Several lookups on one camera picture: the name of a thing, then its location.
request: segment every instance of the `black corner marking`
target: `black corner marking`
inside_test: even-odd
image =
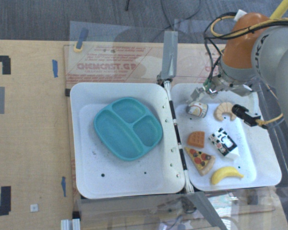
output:
[[[2,186],[0,195],[0,216],[6,216],[11,211],[11,187]]]
[[[11,74],[11,58],[9,56],[0,56],[0,62],[2,62],[2,74]]]
[[[71,95],[71,89],[65,89],[65,96]]]

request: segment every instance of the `can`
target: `can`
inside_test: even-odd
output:
[[[191,102],[187,106],[187,113],[195,115],[197,117],[205,117],[207,114],[208,105],[201,102]]]

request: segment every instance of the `table surface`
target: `table surface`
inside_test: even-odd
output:
[[[69,99],[65,96],[66,46],[63,41],[0,40],[0,55],[11,58],[11,74],[2,74],[4,113],[0,114],[0,190],[11,187],[11,211],[0,216],[1,229],[59,229],[72,219],[73,150]],[[53,62],[58,63],[58,77]],[[65,179],[66,191],[62,187]],[[287,225],[277,196],[266,229]],[[38,204],[38,212],[30,206]],[[262,213],[244,214],[243,222],[260,222]]]

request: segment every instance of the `white tray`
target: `white tray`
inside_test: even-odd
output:
[[[166,91],[151,83],[78,83],[71,90],[76,184],[86,198],[179,192],[185,185]],[[160,121],[161,141],[135,161],[123,161],[100,141],[95,115],[122,97],[146,105]]]
[[[212,170],[207,175],[201,176],[187,153],[184,151],[190,182],[196,188],[203,191],[271,186],[278,184],[282,174],[267,130],[258,126],[250,127],[239,118],[230,121],[229,116],[224,115],[225,120],[218,121],[213,116],[214,110],[222,102],[239,104],[248,108],[251,113],[258,113],[261,115],[257,94],[253,93],[249,96],[240,97],[239,95],[228,91],[220,92],[214,99],[206,95],[200,102],[208,104],[208,111],[204,118],[199,118],[186,112],[186,101],[190,98],[191,93],[196,87],[202,87],[202,84],[177,84],[171,91],[182,146],[188,146],[186,142],[190,133],[194,131],[204,131],[205,146],[203,149],[195,149],[216,157],[216,162]],[[208,140],[208,136],[217,131],[220,127],[224,128],[238,145],[240,157],[234,161],[224,158]],[[212,173],[216,169],[228,165],[236,167],[244,177],[242,179],[227,177],[218,184],[212,185],[210,183]]]

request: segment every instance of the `gray floor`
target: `gray floor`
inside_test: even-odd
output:
[[[163,0],[163,4],[161,0],[130,0],[128,11],[125,10],[126,1],[0,0],[0,39],[66,41],[75,37],[73,25],[97,23],[142,28],[141,34],[153,35],[148,40],[159,41],[152,31],[157,35],[158,29],[170,28],[175,19],[185,19],[196,12],[191,17],[191,30],[188,27],[190,22],[178,25],[182,31],[179,42],[203,43],[204,28],[217,16],[241,9],[269,17],[282,0]],[[224,32],[230,29],[230,24],[220,27]],[[282,124],[277,129],[270,133],[271,139],[285,143],[284,147],[288,149],[288,135],[279,136],[283,130],[288,133],[286,125]],[[283,161],[283,154],[288,154],[288,150],[280,151],[279,155],[284,167],[281,186],[288,187],[288,164]],[[281,199],[288,213],[288,195],[281,196]]]

